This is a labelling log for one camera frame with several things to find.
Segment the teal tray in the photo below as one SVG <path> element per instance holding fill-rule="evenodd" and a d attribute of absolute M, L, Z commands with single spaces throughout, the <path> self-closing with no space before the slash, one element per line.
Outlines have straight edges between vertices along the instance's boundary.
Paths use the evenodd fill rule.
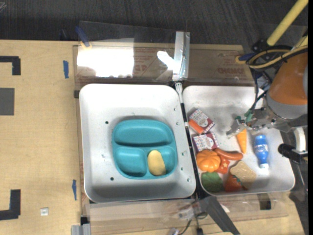
<path fill-rule="evenodd" d="M 177 166 L 177 150 L 171 128 L 149 119 L 125 120 L 116 125 L 112 134 L 115 166 L 131 179 L 157 179 L 169 176 Z M 148 168 L 148 155 L 158 150 L 165 163 L 166 174 L 154 176 Z"/>

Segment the dark background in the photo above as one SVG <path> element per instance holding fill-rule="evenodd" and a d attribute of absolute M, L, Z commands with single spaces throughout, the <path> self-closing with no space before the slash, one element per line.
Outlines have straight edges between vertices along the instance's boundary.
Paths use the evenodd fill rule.
<path fill-rule="evenodd" d="M 190 31 L 192 44 L 239 44 L 267 38 L 297 0 L 0 0 L 0 39 L 77 40 L 79 21 Z M 278 44 L 294 45 L 308 27 L 308 6 Z M 300 201 L 308 234 L 308 197 Z"/>

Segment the bread slice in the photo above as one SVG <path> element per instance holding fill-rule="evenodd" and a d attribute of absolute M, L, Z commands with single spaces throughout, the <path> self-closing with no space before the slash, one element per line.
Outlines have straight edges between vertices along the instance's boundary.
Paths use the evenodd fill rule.
<path fill-rule="evenodd" d="M 250 189 L 256 179 L 256 173 L 243 161 L 239 161 L 232 167 L 230 173 L 239 178 L 246 189 Z"/>

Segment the small box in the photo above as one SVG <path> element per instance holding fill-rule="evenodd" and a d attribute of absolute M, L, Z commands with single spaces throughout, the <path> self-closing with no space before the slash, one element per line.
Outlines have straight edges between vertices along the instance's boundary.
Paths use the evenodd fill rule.
<path fill-rule="evenodd" d="M 219 147 L 219 144 L 215 138 L 214 133 L 204 134 L 192 138 L 192 142 L 197 152 L 203 150 L 213 150 Z"/>
<path fill-rule="evenodd" d="M 206 134 L 215 125 L 201 110 L 197 109 L 189 117 L 189 125 L 199 134 Z"/>

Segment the white bottle cap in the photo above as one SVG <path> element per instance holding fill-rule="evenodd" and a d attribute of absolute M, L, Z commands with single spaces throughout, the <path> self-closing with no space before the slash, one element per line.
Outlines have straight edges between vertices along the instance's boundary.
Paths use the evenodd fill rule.
<path fill-rule="evenodd" d="M 268 169 L 268 164 L 260 164 L 261 169 Z"/>

